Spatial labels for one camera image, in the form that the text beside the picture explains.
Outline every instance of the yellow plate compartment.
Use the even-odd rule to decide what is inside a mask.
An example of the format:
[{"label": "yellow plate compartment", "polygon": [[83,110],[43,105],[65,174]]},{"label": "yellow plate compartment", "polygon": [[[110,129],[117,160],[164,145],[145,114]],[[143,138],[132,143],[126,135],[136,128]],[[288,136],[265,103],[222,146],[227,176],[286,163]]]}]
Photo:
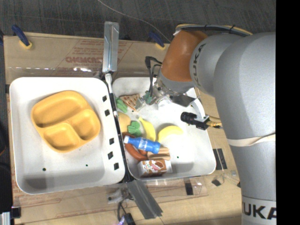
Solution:
[{"label": "yellow plate compartment", "polygon": [[56,152],[70,152],[94,139],[101,123],[85,98],[66,90],[36,103],[31,121],[48,146]]}]

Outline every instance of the dark floor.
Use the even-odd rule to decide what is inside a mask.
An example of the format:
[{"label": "dark floor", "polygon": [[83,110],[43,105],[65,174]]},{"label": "dark floor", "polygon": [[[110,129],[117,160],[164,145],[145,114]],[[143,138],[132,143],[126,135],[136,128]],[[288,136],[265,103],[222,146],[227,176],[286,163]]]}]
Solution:
[{"label": "dark floor", "polygon": [[[0,0],[0,28],[102,38],[104,22],[118,22],[120,38],[171,41],[179,23],[235,25],[252,33],[276,30],[276,0]],[[8,143],[3,49],[0,49],[0,129]],[[0,156],[0,213],[9,208],[8,149]]]}]

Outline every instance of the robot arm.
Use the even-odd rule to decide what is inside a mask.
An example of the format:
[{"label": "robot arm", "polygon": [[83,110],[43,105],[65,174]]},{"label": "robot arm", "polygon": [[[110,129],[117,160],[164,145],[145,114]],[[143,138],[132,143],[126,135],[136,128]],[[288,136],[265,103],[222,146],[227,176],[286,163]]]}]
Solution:
[{"label": "robot arm", "polygon": [[275,33],[208,37],[181,30],[154,86],[171,98],[194,86],[215,97],[240,175],[243,225],[277,223],[275,43]]}]

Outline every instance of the blue bottle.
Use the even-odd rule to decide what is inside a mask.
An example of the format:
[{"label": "blue bottle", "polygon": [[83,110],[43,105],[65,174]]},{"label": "blue bottle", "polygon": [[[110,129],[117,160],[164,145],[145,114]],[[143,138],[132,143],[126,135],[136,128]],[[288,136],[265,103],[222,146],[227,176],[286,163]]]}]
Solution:
[{"label": "blue bottle", "polygon": [[132,138],[128,135],[124,137],[124,143],[130,143],[134,145],[137,149],[145,150],[147,152],[152,152],[154,154],[158,154],[160,148],[159,142],[154,142],[142,137]]}]

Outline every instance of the white tray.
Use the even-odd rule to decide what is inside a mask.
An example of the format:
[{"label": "white tray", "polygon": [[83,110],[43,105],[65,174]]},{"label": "white tray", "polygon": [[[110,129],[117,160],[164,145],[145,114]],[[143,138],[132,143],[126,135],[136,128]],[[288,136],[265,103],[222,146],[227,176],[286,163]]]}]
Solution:
[{"label": "white tray", "polygon": [[[145,91],[149,89],[149,85],[150,79],[147,77],[123,77],[114,81],[112,90],[116,97],[137,93],[143,96]],[[195,90],[189,90],[188,95],[195,98]],[[165,173],[162,177],[140,178],[137,161],[126,151],[129,170],[136,179],[158,180],[194,177],[211,174],[215,170],[216,159],[207,131],[189,126],[181,121],[180,115],[182,112],[195,113],[195,110],[191,106],[185,108],[167,100],[160,102],[159,105],[145,105],[139,112],[127,110],[126,114],[131,120],[138,121],[138,117],[141,116],[144,120],[151,122],[156,134],[168,125],[179,126],[184,131],[183,135],[170,136],[163,144],[170,150],[173,172]]]},{"label": "white tray", "polygon": [[[57,153],[34,128],[30,112],[35,103],[54,93],[81,93],[98,115],[101,131],[82,147]],[[22,77],[10,85],[15,175],[19,188],[42,194],[115,184],[125,174],[120,142],[104,82],[96,78]]]}]

